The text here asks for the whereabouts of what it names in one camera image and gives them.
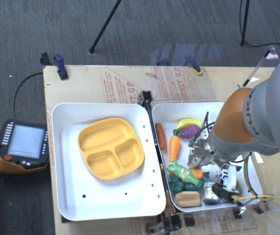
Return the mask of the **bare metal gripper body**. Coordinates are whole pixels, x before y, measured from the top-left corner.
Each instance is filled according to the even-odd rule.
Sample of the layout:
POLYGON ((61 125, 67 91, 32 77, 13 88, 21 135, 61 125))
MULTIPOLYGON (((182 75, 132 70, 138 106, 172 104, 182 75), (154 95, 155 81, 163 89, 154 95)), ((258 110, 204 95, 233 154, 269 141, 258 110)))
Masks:
POLYGON ((210 141, 203 141, 203 148, 210 155, 210 158, 218 167, 229 164, 230 157, 222 152, 214 143, 210 141))

